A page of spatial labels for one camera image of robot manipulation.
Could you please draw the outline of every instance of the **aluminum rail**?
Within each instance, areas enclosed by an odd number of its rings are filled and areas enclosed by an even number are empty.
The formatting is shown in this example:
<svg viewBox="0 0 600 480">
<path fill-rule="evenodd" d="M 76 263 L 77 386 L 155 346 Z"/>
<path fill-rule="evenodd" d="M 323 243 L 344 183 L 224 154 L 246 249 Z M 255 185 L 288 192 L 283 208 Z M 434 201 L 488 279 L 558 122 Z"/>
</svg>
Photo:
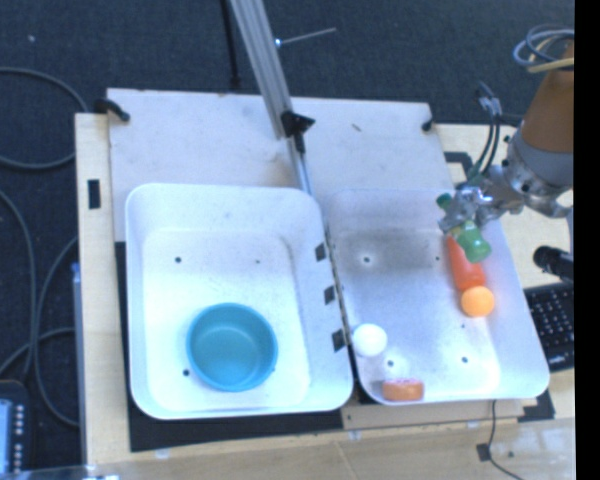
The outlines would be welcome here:
<svg viewBox="0 0 600 480">
<path fill-rule="evenodd" d="M 292 112 L 291 97 L 284 77 L 275 38 L 262 0 L 229 0 L 245 43 L 249 61 L 265 101 L 274 133 L 288 137 L 282 115 Z M 288 141 L 289 152 L 300 188 L 312 194 L 304 154 Z"/>
</svg>

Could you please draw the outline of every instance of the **wooden table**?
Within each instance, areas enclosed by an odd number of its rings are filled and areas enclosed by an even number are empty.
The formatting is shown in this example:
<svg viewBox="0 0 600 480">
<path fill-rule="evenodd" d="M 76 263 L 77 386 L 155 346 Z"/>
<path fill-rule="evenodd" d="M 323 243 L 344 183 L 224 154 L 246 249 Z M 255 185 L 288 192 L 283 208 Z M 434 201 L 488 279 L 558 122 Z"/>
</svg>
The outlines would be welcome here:
<svg viewBox="0 0 600 480">
<path fill-rule="evenodd" d="M 436 125 L 445 151 L 475 155 L 486 127 Z M 502 478 L 479 460 L 476 445 L 491 429 L 489 404 L 457 408 L 424 407 L 404 420 L 378 422 L 377 413 L 360 415 L 357 429 L 318 435 L 291 435 L 223 441 L 169 450 L 132 453 L 129 449 L 127 398 L 120 331 L 118 284 L 109 156 L 109 118 L 76 116 L 77 186 L 82 279 L 85 461 L 94 475 L 125 478 Z M 97 180 L 99 201 L 89 188 Z M 530 210 L 502 219 L 524 287 L 556 279 L 533 265 L 539 245 L 569 249 L 564 221 Z M 575 477 L 574 371 L 551 376 L 555 419 L 519 424 L 522 405 L 535 400 L 503 401 L 492 446 L 498 462 L 527 478 Z"/>
</svg>

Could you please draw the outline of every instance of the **blue bowl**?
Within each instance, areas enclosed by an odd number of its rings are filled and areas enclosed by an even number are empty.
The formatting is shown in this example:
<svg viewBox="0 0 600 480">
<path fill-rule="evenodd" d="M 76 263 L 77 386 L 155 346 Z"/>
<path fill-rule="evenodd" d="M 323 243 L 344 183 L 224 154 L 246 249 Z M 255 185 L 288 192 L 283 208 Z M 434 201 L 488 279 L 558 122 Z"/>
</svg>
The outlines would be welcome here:
<svg viewBox="0 0 600 480">
<path fill-rule="evenodd" d="M 271 325 L 248 306 L 224 303 L 196 316 L 187 333 L 194 372 L 222 391 L 246 391 L 262 384 L 278 360 Z"/>
</svg>

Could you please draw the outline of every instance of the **black keyboard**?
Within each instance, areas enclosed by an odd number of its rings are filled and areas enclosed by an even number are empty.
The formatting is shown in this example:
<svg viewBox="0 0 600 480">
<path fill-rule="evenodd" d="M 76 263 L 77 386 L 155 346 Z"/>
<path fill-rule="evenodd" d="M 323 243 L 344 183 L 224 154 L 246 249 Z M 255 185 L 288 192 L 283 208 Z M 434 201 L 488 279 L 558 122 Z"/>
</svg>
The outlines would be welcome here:
<svg viewBox="0 0 600 480">
<path fill-rule="evenodd" d="M 526 288 L 524 293 L 549 371 L 573 368 L 573 284 L 555 283 Z"/>
</svg>

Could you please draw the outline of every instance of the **toy sink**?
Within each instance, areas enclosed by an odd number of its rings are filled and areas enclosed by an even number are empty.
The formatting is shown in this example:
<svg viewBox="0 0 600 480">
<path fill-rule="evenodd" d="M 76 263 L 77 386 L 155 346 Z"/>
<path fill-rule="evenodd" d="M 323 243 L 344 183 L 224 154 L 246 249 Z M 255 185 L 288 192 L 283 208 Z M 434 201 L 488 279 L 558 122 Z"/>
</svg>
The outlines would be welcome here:
<svg viewBox="0 0 600 480">
<path fill-rule="evenodd" d="M 293 188 L 152 183 L 126 202 L 130 385 L 158 419 L 326 411 L 353 386 L 317 203 Z M 253 308 L 273 327 L 275 370 L 242 392 L 192 370 L 186 334 L 204 308 Z"/>
<path fill-rule="evenodd" d="M 419 402 L 532 398 L 549 370 L 499 222 L 483 236 L 483 262 L 496 306 L 485 317 L 460 309 L 435 190 L 345 190 L 326 209 L 333 257 L 352 331 L 363 323 L 387 333 L 383 354 L 356 355 L 360 382 L 376 401 L 382 381 L 416 378 Z"/>
</svg>

